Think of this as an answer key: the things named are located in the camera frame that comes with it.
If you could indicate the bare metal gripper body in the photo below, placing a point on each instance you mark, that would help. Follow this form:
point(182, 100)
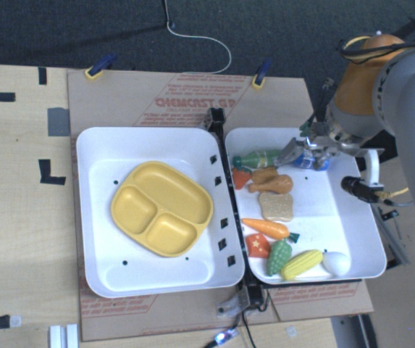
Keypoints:
point(332, 144)

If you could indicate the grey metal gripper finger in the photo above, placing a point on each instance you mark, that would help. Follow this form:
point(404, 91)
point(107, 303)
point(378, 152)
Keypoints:
point(289, 153)
point(318, 160)

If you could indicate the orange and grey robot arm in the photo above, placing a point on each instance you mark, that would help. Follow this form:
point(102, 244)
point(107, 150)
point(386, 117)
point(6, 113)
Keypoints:
point(392, 93)

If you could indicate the blue can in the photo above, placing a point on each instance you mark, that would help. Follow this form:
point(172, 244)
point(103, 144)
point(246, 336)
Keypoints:
point(303, 161)

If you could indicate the brown chicken drumstick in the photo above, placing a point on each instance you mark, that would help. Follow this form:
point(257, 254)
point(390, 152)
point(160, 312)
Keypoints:
point(274, 183)

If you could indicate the green plastic bottle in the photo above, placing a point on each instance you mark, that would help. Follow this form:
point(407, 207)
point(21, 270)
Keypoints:
point(256, 158)

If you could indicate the white plastic tray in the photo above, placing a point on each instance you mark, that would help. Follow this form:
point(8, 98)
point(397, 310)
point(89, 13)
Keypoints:
point(98, 267)
point(330, 209)

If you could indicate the red strawberry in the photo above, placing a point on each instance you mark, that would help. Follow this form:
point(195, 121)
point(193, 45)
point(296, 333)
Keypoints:
point(240, 178)

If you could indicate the beige bread slice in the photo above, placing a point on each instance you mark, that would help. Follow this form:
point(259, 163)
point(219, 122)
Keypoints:
point(276, 207)

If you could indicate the thin black rod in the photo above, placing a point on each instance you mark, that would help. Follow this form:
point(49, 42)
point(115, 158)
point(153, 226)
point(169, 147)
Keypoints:
point(233, 201)

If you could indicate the orange carrot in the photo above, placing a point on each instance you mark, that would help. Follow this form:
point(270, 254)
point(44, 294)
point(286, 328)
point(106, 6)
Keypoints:
point(267, 227)

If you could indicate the red carton with yellow star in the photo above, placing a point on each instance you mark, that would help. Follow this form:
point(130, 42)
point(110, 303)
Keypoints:
point(257, 245)

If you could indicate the white egg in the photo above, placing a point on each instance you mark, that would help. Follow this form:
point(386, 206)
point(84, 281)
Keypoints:
point(336, 263)

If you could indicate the green grapes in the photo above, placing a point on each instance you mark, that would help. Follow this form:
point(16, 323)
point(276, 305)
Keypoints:
point(277, 257)

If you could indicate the yellow corn cob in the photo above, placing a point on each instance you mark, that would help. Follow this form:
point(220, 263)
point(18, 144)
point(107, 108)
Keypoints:
point(301, 264)

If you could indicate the yellow divided plate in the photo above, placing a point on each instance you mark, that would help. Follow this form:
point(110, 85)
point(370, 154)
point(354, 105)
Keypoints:
point(163, 209)

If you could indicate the brown cardboard board red print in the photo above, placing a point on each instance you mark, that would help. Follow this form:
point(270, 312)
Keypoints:
point(120, 96)

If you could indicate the black cylinder on white bracket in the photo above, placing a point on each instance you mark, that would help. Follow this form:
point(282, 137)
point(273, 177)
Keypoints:
point(360, 188)

